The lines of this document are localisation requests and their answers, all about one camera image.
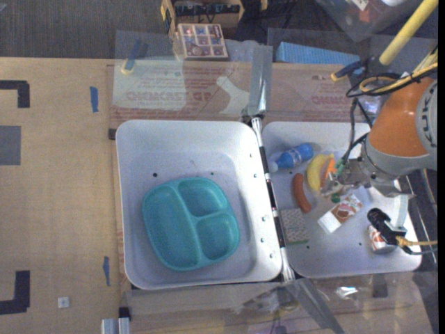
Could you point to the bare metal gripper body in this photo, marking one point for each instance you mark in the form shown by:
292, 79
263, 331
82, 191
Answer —
354, 173

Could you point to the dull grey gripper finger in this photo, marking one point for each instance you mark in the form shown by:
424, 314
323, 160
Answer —
333, 179
328, 190

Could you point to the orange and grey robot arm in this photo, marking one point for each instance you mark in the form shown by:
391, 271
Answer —
396, 124

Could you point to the small green toy piece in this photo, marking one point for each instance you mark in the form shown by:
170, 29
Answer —
335, 198

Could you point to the orange carrot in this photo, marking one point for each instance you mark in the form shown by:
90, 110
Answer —
328, 168

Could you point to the yellow banana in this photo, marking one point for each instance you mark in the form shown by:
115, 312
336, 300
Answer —
314, 172

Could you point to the white and brown carton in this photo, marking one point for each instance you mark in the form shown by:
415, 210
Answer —
339, 216

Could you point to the brown sausage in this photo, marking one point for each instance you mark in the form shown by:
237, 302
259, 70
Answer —
300, 193

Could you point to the blue plastic bottle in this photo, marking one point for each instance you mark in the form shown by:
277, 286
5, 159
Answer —
292, 156

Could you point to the patterned square packet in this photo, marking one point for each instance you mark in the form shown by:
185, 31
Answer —
295, 225

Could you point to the white plastic tray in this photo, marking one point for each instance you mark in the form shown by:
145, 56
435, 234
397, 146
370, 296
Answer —
340, 256
194, 144

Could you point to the red and white can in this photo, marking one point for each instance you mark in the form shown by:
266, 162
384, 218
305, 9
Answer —
376, 240

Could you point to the brown cardboard board red print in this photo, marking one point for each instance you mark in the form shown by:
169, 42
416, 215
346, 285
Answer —
299, 92

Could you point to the teal divided plate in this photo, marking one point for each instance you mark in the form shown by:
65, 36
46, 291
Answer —
187, 221

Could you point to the wooden grid game box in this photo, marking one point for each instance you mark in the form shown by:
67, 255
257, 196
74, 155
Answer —
202, 41

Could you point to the black cylinder on white bracket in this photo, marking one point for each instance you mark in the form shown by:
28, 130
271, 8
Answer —
380, 221

